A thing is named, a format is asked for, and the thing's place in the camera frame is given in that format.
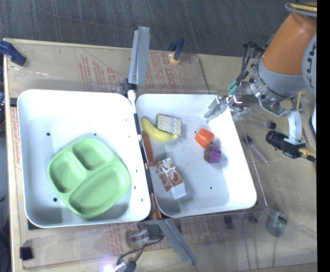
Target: wooden table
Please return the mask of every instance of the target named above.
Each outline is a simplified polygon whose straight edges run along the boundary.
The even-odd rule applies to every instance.
[[[30,88],[112,91],[110,82],[120,81],[128,74],[131,49],[17,39],[6,41],[27,57],[23,67],[12,63],[7,56],[4,58],[12,270],[102,271],[105,265],[115,263],[119,254],[130,250],[125,243],[126,232],[134,229],[135,224],[30,229],[24,208],[15,103],[20,93]],[[169,54],[150,50],[148,72],[154,81],[169,77],[164,75]],[[238,76],[240,66],[239,57],[184,54],[182,66],[174,75],[195,77],[190,84],[198,92],[210,90],[225,95],[227,85]],[[305,107],[303,127],[315,148],[308,124],[315,99],[307,93],[302,103]],[[287,119],[273,119],[287,134]],[[315,164],[304,159],[290,159],[281,151],[274,151],[265,142],[266,130],[247,132],[256,138],[270,158],[268,164],[254,167],[251,156],[247,155],[257,181],[259,205],[248,213],[232,214],[233,229],[224,221],[224,215],[179,220],[185,239],[198,257],[198,270],[224,271],[224,267],[229,271],[253,270],[316,262]],[[264,226],[252,226],[249,215],[255,215],[259,222],[265,223],[267,210],[287,214],[287,234],[283,237],[270,235]],[[20,259],[20,247],[34,247],[33,259]],[[190,264],[182,263],[165,240],[144,252],[138,267],[143,271],[197,271]]]

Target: purple object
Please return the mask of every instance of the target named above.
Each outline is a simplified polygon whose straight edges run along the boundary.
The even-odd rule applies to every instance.
[[[204,151],[204,159],[209,163],[220,161],[221,150],[216,147],[209,146]]]

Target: yellow banana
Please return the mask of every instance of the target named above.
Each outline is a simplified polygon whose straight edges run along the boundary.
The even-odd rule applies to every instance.
[[[158,140],[160,142],[167,142],[168,140],[177,138],[176,134],[171,135],[169,133],[159,130],[145,117],[142,117],[141,124],[142,124],[143,130],[150,137],[152,137],[153,139]]]

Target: green divided plate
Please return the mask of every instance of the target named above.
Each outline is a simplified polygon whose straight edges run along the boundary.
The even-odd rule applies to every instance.
[[[131,175],[120,158],[94,138],[80,139],[57,153],[48,177],[65,204],[82,218],[110,209],[131,186]]]

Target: floor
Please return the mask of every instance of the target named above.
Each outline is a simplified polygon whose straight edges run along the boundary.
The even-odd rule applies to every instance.
[[[184,52],[242,56],[245,42],[264,45],[268,41],[289,14],[284,4],[296,1],[317,0],[0,0],[0,40],[12,37],[130,48],[133,31],[147,26],[150,49],[167,50],[182,37]],[[5,193],[3,138],[4,126],[0,128],[0,196]],[[1,235],[6,214],[3,201],[0,255],[6,249]]]

